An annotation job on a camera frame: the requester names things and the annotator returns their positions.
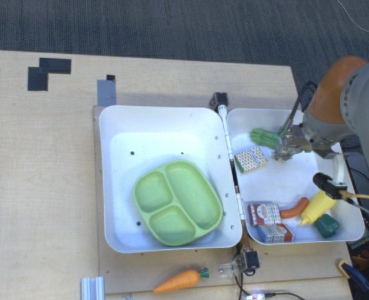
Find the yellow bottle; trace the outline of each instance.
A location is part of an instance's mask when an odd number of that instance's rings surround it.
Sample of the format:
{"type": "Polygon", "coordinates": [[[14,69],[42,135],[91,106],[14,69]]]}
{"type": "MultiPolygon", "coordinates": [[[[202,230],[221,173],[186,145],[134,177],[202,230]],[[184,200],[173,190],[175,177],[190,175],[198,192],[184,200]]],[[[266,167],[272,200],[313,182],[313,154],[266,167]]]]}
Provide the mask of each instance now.
{"type": "Polygon", "coordinates": [[[324,191],[319,190],[301,213],[301,224],[313,224],[327,210],[332,208],[335,203],[336,200],[328,197],[324,191]]]}

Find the orange sausage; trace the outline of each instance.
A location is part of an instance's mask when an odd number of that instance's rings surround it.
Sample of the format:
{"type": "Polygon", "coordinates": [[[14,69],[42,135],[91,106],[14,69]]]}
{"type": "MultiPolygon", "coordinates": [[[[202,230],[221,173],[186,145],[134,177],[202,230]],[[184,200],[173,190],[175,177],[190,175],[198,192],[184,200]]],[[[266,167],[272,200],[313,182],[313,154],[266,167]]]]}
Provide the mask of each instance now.
{"type": "Polygon", "coordinates": [[[291,209],[287,209],[287,210],[281,210],[280,213],[280,217],[282,219],[288,219],[288,218],[292,218],[295,216],[298,216],[299,214],[301,214],[304,209],[307,207],[308,203],[310,203],[310,201],[308,200],[308,198],[306,197],[302,197],[298,203],[292,207],[291,209]]]}

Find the clear plastic object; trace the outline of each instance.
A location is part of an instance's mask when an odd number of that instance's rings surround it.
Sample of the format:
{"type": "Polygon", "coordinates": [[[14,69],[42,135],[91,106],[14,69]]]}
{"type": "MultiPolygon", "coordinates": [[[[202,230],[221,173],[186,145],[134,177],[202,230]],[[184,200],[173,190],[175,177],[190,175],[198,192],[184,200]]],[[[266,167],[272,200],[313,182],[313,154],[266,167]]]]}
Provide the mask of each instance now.
{"type": "Polygon", "coordinates": [[[229,278],[243,272],[247,268],[243,254],[239,254],[231,262],[218,265],[218,277],[229,278]]]}

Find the table surface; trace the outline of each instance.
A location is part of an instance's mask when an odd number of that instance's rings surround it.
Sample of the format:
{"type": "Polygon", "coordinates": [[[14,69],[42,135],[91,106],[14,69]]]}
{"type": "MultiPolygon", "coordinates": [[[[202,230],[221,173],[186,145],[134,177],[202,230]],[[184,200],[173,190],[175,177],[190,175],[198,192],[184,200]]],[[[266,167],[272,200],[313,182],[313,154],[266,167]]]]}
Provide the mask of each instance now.
{"type": "MultiPolygon", "coordinates": [[[[139,264],[140,255],[105,246],[94,107],[97,80],[107,74],[116,76],[118,104],[206,107],[214,92],[226,92],[229,109],[290,109],[296,99],[286,66],[0,51],[0,299],[79,299],[81,278],[99,275],[107,299],[129,292],[135,300],[236,299],[234,280],[216,277],[156,296],[140,273],[150,270],[153,254],[139,264]],[[47,92],[28,91],[28,67],[39,58],[71,59],[71,74],[49,74],[47,92]]],[[[253,246],[261,268],[245,279],[248,291],[352,299],[336,269],[338,260],[350,260],[345,243],[253,246]]],[[[187,259],[218,264],[232,252],[169,252],[160,269],[168,274],[187,259]]]]}

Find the green plate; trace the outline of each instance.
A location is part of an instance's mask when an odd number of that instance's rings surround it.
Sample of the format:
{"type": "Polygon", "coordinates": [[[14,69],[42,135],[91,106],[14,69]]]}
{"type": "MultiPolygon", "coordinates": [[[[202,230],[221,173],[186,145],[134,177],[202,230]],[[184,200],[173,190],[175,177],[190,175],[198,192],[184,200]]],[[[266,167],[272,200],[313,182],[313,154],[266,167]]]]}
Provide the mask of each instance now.
{"type": "Polygon", "coordinates": [[[140,177],[133,198],[153,236],[167,246],[190,243],[222,220],[222,203],[214,188],[195,164],[185,160],[140,177]]]}

